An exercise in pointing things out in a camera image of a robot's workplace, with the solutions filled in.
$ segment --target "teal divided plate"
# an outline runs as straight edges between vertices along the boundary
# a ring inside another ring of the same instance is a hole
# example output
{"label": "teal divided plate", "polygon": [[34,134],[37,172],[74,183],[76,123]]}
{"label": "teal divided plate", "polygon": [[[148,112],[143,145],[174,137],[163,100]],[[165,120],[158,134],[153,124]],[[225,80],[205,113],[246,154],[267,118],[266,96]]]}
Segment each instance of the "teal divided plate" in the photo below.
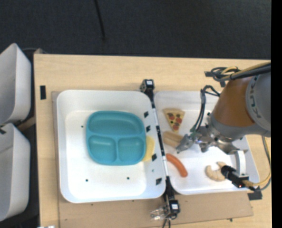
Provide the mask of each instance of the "teal divided plate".
{"label": "teal divided plate", "polygon": [[144,124],[132,113],[94,112],[87,121],[86,137],[89,155],[100,164],[137,164],[146,152]]}

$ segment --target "light wood surface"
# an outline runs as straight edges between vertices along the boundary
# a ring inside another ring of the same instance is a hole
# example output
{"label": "light wood surface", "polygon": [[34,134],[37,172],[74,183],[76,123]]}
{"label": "light wood surface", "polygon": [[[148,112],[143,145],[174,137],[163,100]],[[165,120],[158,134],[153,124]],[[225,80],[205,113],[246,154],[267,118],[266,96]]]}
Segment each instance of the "light wood surface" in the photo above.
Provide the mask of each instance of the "light wood surface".
{"label": "light wood surface", "polygon": [[[148,220],[149,211],[161,203],[160,199],[73,205],[62,198],[58,191],[52,92],[66,89],[136,90],[143,79],[153,79],[155,91],[198,91],[207,84],[221,90],[218,82],[205,77],[204,71],[223,66],[243,69],[261,62],[264,61],[35,54],[40,225],[61,228],[161,227],[161,223]],[[40,99],[40,86],[46,87],[45,100]],[[269,165],[261,138],[248,136],[247,139],[263,179],[269,173]],[[184,211],[173,221],[172,227],[272,227],[271,185],[263,191],[262,200],[251,202],[246,192],[192,196],[176,196]]]}

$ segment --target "toy pizza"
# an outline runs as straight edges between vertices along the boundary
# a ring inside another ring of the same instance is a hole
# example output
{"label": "toy pizza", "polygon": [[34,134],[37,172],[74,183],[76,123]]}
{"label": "toy pizza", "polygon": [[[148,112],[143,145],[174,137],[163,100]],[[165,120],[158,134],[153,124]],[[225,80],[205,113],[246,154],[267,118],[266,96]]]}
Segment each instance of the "toy pizza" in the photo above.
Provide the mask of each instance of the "toy pizza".
{"label": "toy pizza", "polygon": [[163,113],[171,129],[177,133],[183,121],[185,112],[177,108],[166,108],[163,110]]}

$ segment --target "orange sausage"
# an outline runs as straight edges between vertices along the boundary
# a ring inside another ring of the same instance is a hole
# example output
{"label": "orange sausage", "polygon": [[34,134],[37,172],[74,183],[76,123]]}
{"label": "orange sausage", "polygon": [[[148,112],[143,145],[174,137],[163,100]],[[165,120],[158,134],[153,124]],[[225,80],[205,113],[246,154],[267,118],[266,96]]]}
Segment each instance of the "orange sausage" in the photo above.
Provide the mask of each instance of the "orange sausage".
{"label": "orange sausage", "polygon": [[187,177],[187,170],[177,157],[167,153],[166,159],[178,169],[181,177]]}

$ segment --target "black floor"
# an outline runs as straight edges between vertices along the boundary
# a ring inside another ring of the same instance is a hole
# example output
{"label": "black floor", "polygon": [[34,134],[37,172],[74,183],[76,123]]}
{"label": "black floor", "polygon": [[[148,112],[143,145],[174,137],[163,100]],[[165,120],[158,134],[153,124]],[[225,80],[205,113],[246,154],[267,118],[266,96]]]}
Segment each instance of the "black floor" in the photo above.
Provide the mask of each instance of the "black floor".
{"label": "black floor", "polygon": [[[95,0],[0,0],[0,53],[15,42],[30,59],[39,47],[52,54],[271,59],[272,0],[97,1],[103,31]],[[25,134],[32,139],[34,131]],[[32,180],[24,222],[0,228],[37,226]]]}

